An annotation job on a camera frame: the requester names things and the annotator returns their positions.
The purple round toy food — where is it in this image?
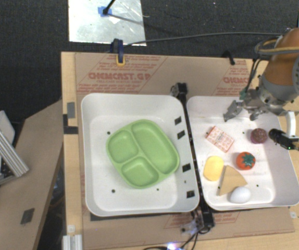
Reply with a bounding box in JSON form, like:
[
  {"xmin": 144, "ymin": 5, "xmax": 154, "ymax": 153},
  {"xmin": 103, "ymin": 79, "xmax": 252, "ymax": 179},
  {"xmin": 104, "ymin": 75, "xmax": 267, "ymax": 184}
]
[{"xmin": 250, "ymin": 128, "xmax": 268, "ymax": 144}]

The white plastic tray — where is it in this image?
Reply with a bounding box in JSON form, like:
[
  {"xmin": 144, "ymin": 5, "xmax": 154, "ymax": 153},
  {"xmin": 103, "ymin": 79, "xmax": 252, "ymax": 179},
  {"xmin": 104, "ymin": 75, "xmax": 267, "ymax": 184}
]
[
  {"xmin": 186, "ymin": 95, "xmax": 299, "ymax": 211},
  {"xmin": 80, "ymin": 93, "xmax": 201, "ymax": 217}
]

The white toy egg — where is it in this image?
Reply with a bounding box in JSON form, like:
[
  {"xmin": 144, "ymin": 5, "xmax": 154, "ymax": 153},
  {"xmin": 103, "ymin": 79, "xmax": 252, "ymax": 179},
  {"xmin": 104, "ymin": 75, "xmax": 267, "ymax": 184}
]
[{"xmin": 229, "ymin": 186, "xmax": 252, "ymax": 204}]

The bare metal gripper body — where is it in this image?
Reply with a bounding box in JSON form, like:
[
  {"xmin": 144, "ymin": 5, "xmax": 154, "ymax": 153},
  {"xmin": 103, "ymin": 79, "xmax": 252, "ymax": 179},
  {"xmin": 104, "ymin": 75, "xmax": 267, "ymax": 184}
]
[{"xmin": 240, "ymin": 89, "xmax": 289, "ymax": 117}]

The tan toy cheese wedge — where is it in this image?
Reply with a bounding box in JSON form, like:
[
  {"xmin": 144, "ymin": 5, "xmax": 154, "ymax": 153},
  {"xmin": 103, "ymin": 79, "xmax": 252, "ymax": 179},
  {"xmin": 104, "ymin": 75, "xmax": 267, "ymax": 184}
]
[{"xmin": 218, "ymin": 165, "xmax": 248, "ymax": 196}]

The red and white packet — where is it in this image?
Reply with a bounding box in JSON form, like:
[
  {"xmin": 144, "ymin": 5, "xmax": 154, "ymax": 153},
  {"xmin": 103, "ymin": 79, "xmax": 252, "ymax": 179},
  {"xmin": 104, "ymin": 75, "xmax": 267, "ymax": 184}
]
[{"xmin": 205, "ymin": 126, "xmax": 235, "ymax": 154}]

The green divided plate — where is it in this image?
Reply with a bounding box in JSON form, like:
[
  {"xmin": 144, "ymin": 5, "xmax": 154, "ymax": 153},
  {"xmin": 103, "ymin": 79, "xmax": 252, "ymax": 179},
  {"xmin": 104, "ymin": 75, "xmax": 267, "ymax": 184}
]
[{"xmin": 105, "ymin": 119, "xmax": 181, "ymax": 190}]

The thin black rod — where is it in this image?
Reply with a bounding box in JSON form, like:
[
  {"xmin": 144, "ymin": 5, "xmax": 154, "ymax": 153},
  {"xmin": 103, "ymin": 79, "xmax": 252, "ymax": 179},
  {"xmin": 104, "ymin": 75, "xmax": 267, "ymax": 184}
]
[{"xmin": 180, "ymin": 92, "xmax": 209, "ymax": 218}]

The black cylinder on white bracket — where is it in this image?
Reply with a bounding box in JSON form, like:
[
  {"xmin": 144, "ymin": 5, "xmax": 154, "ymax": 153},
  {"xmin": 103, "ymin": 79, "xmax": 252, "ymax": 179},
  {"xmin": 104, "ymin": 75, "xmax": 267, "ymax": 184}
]
[{"xmin": 268, "ymin": 110, "xmax": 299, "ymax": 150}]

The red toy tomato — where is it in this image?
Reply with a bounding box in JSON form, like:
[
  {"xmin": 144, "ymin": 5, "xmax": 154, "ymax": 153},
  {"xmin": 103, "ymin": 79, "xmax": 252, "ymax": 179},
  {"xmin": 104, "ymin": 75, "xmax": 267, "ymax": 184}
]
[{"xmin": 236, "ymin": 151, "xmax": 256, "ymax": 171}]

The brown cardboard board red print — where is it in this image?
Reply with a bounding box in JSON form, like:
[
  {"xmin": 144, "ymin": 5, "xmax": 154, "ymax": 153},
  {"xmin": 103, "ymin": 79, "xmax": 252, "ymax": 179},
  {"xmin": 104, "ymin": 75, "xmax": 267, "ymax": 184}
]
[{"xmin": 73, "ymin": 52, "xmax": 295, "ymax": 250}]

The yellow oval toy food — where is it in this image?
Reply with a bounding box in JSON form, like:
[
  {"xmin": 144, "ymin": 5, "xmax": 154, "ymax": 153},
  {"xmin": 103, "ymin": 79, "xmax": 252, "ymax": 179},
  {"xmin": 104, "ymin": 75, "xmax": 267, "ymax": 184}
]
[{"xmin": 203, "ymin": 155, "xmax": 225, "ymax": 182}]

